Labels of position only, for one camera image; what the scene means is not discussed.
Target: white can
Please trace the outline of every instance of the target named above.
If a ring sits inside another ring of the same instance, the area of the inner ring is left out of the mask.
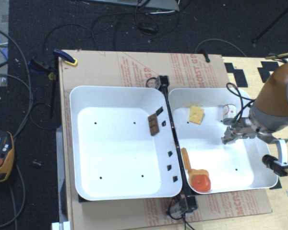
[[[227,104],[223,106],[223,124],[231,125],[236,115],[237,115],[237,108],[235,105]]]

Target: red tomato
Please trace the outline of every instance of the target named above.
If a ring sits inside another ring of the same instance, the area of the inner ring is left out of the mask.
[[[192,186],[198,192],[208,192],[211,188],[211,181],[207,175],[199,174],[195,176]]]

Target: white tray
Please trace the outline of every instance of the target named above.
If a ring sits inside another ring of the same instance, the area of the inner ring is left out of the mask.
[[[151,88],[79,86],[70,94],[75,186],[86,200],[172,197],[182,181],[165,98]],[[148,117],[160,107],[160,132]]]
[[[263,141],[240,139],[232,145],[221,141],[227,127],[221,122],[223,106],[233,104],[240,110],[239,97],[227,89],[174,89],[169,103],[180,147],[186,148],[191,167],[209,172],[211,190],[201,194],[269,188],[277,183],[277,175],[262,163],[262,157],[270,154]],[[188,122],[191,105],[204,109],[200,125]]]

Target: yellow cheese slice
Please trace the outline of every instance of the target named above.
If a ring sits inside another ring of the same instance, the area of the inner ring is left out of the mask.
[[[203,115],[204,110],[202,108],[192,105],[190,108],[189,121],[200,125]]]

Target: yellow and black multimeter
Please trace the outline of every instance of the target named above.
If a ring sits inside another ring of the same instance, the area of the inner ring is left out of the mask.
[[[14,163],[14,140],[7,131],[0,130],[0,182],[4,182],[11,174]]]

